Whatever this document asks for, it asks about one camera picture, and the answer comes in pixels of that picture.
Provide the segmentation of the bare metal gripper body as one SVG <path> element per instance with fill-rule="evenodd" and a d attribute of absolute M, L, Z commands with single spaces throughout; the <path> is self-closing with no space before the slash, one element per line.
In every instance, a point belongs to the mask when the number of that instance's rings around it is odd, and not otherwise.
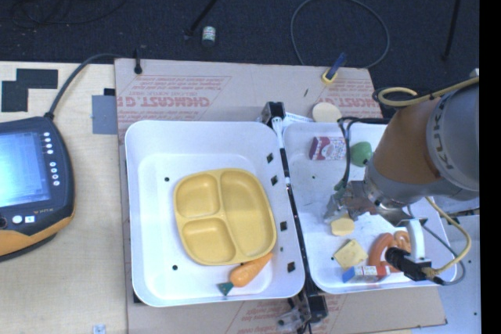
<path fill-rule="evenodd" d="M 395 227 L 412 218 L 405 209 L 425 197 L 419 185 L 394 180 L 350 180 L 342 182 L 342 202 L 349 207 L 364 207 L 366 213 L 379 215 Z"/>

